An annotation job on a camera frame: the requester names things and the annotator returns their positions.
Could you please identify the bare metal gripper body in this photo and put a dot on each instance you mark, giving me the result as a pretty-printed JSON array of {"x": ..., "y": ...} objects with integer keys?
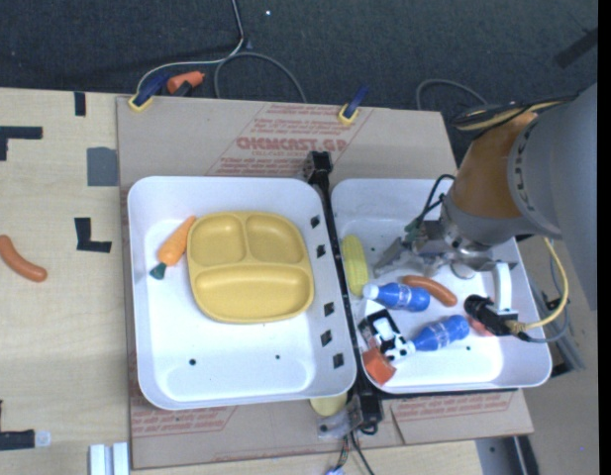
[{"x": 436, "y": 240}]

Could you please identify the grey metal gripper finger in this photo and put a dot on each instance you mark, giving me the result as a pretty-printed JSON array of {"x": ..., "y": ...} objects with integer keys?
[
  {"x": 390, "y": 257},
  {"x": 434, "y": 268}
]

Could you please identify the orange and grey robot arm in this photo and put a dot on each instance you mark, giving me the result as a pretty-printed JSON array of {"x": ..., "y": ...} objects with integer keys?
[{"x": 488, "y": 176}]

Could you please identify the orange sausage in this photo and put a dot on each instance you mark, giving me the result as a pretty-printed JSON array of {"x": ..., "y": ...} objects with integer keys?
[
  {"x": 431, "y": 289},
  {"x": 19, "y": 260}
]

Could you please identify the yellow corn cob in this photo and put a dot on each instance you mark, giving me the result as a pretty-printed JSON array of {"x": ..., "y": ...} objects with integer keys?
[{"x": 355, "y": 265}]

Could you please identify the blue bottle white cap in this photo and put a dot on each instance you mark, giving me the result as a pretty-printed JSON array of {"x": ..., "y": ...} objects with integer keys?
[
  {"x": 441, "y": 333},
  {"x": 401, "y": 296}
]

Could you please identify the thin black rod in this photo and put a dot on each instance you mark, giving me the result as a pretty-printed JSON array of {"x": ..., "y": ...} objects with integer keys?
[{"x": 335, "y": 225}]

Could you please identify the small pink toy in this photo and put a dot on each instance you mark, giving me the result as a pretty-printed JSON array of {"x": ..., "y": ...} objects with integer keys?
[{"x": 476, "y": 325}]

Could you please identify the black and white carton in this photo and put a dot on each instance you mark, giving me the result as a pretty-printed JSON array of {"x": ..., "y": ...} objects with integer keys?
[{"x": 384, "y": 332}]

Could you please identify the white plastic tray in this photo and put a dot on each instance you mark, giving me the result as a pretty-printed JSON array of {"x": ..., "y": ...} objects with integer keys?
[
  {"x": 443, "y": 369},
  {"x": 235, "y": 359}
]

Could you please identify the orange cube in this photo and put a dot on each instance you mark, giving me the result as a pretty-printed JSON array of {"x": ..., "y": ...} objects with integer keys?
[{"x": 378, "y": 365}]

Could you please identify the yellow divided plate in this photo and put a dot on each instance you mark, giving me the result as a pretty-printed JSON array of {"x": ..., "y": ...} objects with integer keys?
[{"x": 250, "y": 267}]

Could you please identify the orange carrot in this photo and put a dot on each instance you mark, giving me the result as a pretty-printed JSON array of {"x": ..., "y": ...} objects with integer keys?
[{"x": 175, "y": 245}]

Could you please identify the brown cardboard board red print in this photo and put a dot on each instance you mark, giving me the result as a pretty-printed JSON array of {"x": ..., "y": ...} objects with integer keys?
[{"x": 196, "y": 136}]

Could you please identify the black cylinder on white bracket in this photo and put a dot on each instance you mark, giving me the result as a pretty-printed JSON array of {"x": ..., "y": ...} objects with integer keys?
[{"x": 488, "y": 312}]

